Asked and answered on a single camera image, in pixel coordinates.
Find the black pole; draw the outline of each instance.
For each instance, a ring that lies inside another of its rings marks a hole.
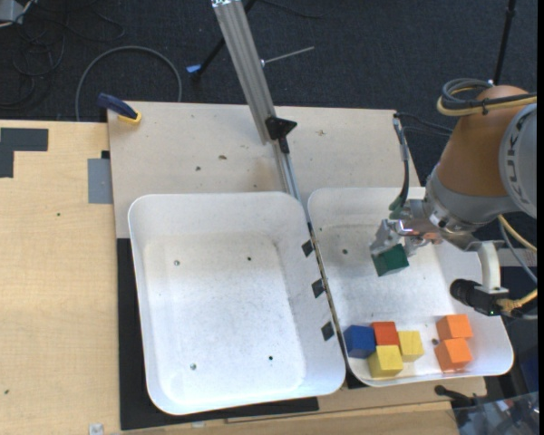
[[[250,11],[250,9],[252,8],[252,6],[254,6],[254,3],[256,2],[257,0],[249,0],[247,3],[246,3],[246,6],[244,7],[244,11],[246,13],[248,13]],[[213,61],[213,59],[216,57],[216,55],[219,53],[219,51],[222,49],[222,47],[226,44],[226,41],[224,40],[224,38],[222,37],[218,44],[214,47],[214,49],[211,51],[211,53],[208,55],[208,58],[206,58],[206,61],[203,62],[200,66],[199,66],[199,69],[197,71],[194,71],[192,73],[192,76],[195,78],[195,79],[198,79],[204,71],[206,71],[206,69],[208,69],[208,66],[209,64]]]
[[[501,36],[500,54],[498,55],[498,65],[496,66],[496,73],[493,76],[493,83],[495,85],[498,85],[500,83],[501,66],[504,63],[506,45],[508,43],[508,36],[510,35],[511,20],[515,14],[516,14],[516,0],[510,0],[508,2],[508,8],[506,9],[506,23],[504,25],[504,32]]]

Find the blue and yellow clamp handle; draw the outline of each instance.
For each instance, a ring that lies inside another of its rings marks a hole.
[[[119,121],[127,122],[128,124],[133,125],[137,125],[141,122],[140,112],[135,111],[123,100],[119,100],[108,93],[99,93],[99,96],[97,97],[97,106],[115,111],[119,115]]]

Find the block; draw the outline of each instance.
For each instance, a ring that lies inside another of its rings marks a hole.
[[[473,359],[465,338],[448,338],[435,347],[435,356],[443,372],[463,369]]]
[[[346,353],[351,358],[366,358],[374,352],[374,330],[366,325],[351,325],[343,333]]]
[[[437,321],[435,326],[440,341],[448,338],[468,339],[473,337],[470,319],[466,314],[447,314]]]
[[[399,349],[401,350],[401,358],[404,363],[412,363],[417,361],[425,354],[421,334],[416,330],[400,330]]]
[[[409,265],[407,254],[400,243],[379,255],[371,255],[371,258],[379,277],[399,272]]]
[[[393,377],[403,370],[401,351],[396,344],[378,344],[367,361],[372,377]]]
[[[399,334],[397,326],[393,321],[376,321],[371,324],[374,330],[374,341],[376,344],[396,344],[399,343]]]

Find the wooden table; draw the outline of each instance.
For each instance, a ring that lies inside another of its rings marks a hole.
[[[190,112],[199,106],[171,108]],[[205,112],[205,105],[200,109]],[[209,109],[249,118],[244,106]],[[366,129],[355,141],[364,137],[366,143],[357,143],[355,150],[365,150],[381,162],[361,180],[400,185],[392,111],[285,107],[277,113],[299,123],[290,138],[304,194],[309,186],[319,185],[306,175],[322,177],[323,166],[306,166],[315,164],[318,153],[326,153],[318,142],[332,136],[338,143],[343,128],[359,121]],[[48,150],[15,151],[14,176],[0,179],[0,434],[83,435],[91,424],[102,424],[105,435],[121,433],[115,208],[89,202],[87,166],[89,159],[110,149],[109,126],[0,121],[0,130],[48,130]],[[355,150],[350,150],[352,157]],[[395,179],[382,169],[396,173]],[[412,179],[417,182],[413,166]],[[318,398],[320,410],[312,413],[210,420],[129,433],[458,433],[451,404],[434,393],[434,385],[344,387]],[[454,379],[452,390],[469,396],[486,393],[482,377]]]

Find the blue block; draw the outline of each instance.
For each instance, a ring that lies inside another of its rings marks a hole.
[[[351,325],[344,333],[346,352],[351,358],[367,358],[376,349],[373,327]]]

